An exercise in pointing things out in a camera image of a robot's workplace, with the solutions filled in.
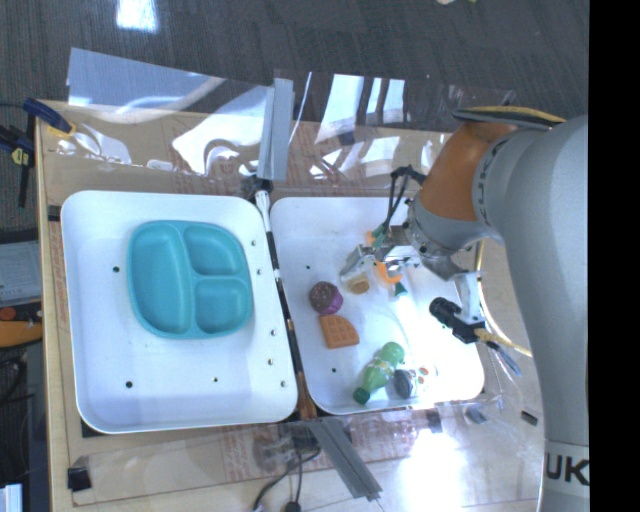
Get white plastic tray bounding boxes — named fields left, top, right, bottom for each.
left=268, top=195, right=487, bottom=417
left=59, top=189, right=300, bottom=436

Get purple and brown cupcake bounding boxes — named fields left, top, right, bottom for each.
left=308, top=280, right=345, bottom=316

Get dark grey can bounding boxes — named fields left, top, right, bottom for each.
left=392, top=368, right=418, bottom=401

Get orange carrot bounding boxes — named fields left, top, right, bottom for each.
left=364, top=228, right=409, bottom=300

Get black cylinder on white bracket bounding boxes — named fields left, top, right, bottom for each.
left=428, top=270, right=489, bottom=346

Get white packet with red print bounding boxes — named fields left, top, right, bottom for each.
left=407, top=364, right=440, bottom=397

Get blue divided plate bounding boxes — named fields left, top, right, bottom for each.
left=125, top=219, right=256, bottom=341

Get brown cardboard board red print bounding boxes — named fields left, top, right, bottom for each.
left=36, top=98, right=547, bottom=507

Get orange waffle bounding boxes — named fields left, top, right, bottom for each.
left=318, top=313, right=361, bottom=350

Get black block with thin wires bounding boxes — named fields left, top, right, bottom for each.
left=288, top=428, right=322, bottom=453

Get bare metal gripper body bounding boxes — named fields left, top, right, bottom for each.
left=370, top=224, right=467, bottom=282

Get thin black and white rod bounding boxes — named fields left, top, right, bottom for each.
left=254, top=189, right=319, bottom=421

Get green bottle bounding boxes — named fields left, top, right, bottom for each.
left=351, top=340, right=407, bottom=406

